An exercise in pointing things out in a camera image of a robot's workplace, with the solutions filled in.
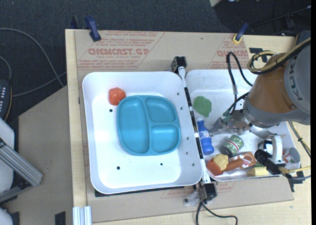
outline wooden table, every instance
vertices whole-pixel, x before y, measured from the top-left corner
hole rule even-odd
[[[188,33],[171,33],[173,38],[179,37],[187,43],[192,42],[194,36],[196,38],[206,38],[207,34],[188,34]],[[67,54],[67,77],[68,77],[68,99],[69,99],[69,119],[70,119],[70,140],[71,140],[71,161],[72,161],[72,180],[73,180],[73,203],[74,207],[87,206],[86,181],[84,172],[84,158],[82,147],[81,118],[79,97],[78,69],[76,58],[76,38],[75,30],[66,30],[66,54]],[[244,45],[249,53],[250,47],[269,49],[276,52],[286,52],[294,44],[293,37],[277,37],[277,36],[243,36]],[[305,142],[310,146],[311,129],[310,126],[300,124],[295,125],[304,138]],[[300,144],[295,141],[295,145],[301,154],[301,162],[303,166],[310,164],[309,157],[304,152]],[[266,224],[274,225],[282,224],[311,224],[311,179],[306,180],[303,184],[297,184],[294,187],[294,200],[278,203],[251,205],[243,207],[234,207],[226,209],[218,209],[216,213],[219,215],[236,215],[239,224]],[[208,212],[201,212],[199,217],[200,224],[234,224],[234,219],[220,219],[211,216]],[[152,216],[146,218],[101,222],[98,224],[194,224],[195,212],[187,212],[181,214]]]

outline blue plate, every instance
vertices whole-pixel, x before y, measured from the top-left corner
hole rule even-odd
[[[118,104],[118,137],[123,148],[140,156],[162,155],[181,141],[178,114],[173,104],[160,96],[128,96]]]

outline blue water bottle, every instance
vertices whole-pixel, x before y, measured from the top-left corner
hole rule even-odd
[[[197,118],[197,128],[199,139],[201,141],[202,150],[204,155],[210,155],[214,152],[212,145],[212,138],[209,135],[208,129],[204,125],[204,119],[202,117]]]

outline green and white can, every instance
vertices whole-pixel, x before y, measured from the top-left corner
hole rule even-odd
[[[224,155],[228,155],[228,157],[235,156],[239,150],[243,147],[243,140],[237,136],[232,135],[223,146],[221,146],[220,151]]]

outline black floor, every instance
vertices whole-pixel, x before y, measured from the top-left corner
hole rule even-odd
[[[77,15],[92,15],[100,30],[175,31],[235,33],[244,22],[245,34],[296,35],[311,30],[311,9],[295,13],[291,19],[278,19],[305,9],[311,0],[221,1],[214,8],[209,0],[0,0],[0,56],[11,68],[13,104],[9,120],[30,109],[62,86],[58,81],[27,94],[54,79],[54,73],[39,46],[46,51],[58,75],[66,72],[65,29]],[[7,64],[0,59],[0,79],[7,79]],[[66,76],[61,77],[66,85]]]

